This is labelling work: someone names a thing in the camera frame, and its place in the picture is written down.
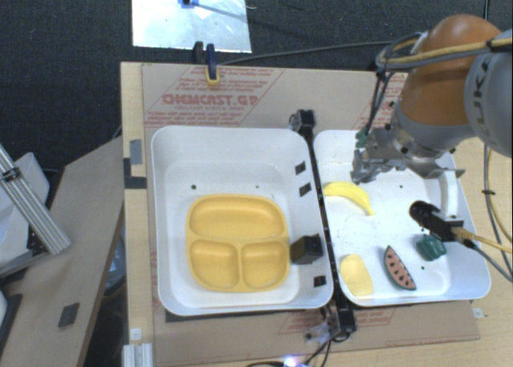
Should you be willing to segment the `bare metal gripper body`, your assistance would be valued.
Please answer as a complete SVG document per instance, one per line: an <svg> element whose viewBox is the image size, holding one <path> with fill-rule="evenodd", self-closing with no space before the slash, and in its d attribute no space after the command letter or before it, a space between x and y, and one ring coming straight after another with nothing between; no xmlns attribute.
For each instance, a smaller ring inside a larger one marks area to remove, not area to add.
<svg viewBox="0 0 513 367"><path fill-rule="evenodd" d="M362 128L364 162L381 159L387 172L410 169L422 178L438 178L446 169L436 160L452 148L449 127L422 127L412 133L402 126Z"/></svg>

